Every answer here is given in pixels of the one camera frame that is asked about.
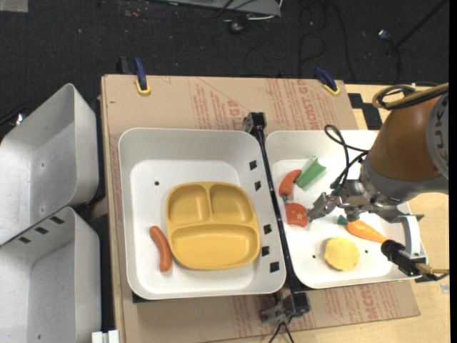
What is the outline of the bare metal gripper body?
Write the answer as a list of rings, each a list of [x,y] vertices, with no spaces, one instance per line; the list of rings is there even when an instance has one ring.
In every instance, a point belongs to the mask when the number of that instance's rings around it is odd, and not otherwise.
[[[345,213],[374,213],[379,190],[370,181],[348,179],[334,190],[335,203]]]

